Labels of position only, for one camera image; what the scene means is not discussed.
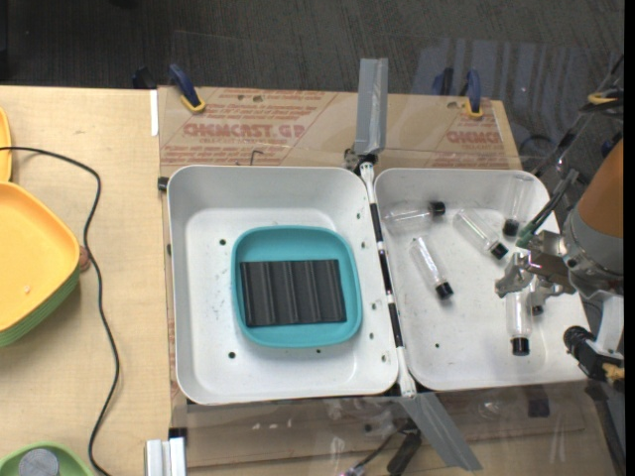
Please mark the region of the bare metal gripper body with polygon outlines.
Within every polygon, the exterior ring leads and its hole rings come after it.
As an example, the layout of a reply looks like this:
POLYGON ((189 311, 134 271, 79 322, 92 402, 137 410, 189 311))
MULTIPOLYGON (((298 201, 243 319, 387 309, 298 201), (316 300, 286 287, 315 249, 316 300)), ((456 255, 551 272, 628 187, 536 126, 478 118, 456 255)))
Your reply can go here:
POLYGON ((524 268, 528 272, 557 285, 563 292, 575 291, 565 262, 564 239, 559 233, 541 231, 530 239, 527 250, 527 264, 524 268))

